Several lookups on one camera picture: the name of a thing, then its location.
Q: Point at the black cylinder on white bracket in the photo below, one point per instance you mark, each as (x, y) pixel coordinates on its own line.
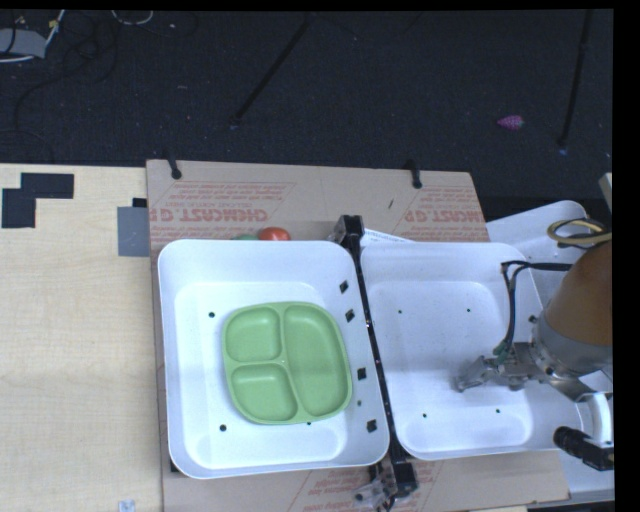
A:
(580, 442)

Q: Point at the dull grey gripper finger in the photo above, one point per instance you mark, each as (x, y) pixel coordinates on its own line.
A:
(470, 382)
(484, 365)

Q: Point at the white plastic tray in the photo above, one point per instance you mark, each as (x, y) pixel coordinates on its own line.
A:
(440, 340)
(200, 400)

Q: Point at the purple grapes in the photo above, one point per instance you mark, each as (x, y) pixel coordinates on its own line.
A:
(511, 122)

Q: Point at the thin black rod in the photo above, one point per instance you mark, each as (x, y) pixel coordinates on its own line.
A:
(372, 340)

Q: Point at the green divided plate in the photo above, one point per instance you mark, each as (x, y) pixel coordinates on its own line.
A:
(287, 362)

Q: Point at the brown cardboard board red print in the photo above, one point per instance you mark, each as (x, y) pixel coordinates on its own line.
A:
(310, 200)

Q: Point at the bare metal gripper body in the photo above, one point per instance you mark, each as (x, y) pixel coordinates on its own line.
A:
(542, 367)

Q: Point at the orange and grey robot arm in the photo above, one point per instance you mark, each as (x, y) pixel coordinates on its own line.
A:
(582, 300)

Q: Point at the green toy vegetable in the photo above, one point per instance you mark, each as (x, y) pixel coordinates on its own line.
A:
(245, 237)

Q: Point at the red tomato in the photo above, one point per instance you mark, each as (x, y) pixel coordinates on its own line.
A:
(274, 234)

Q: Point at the white printed paper slip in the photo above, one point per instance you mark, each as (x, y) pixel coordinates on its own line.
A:
(387, 236)

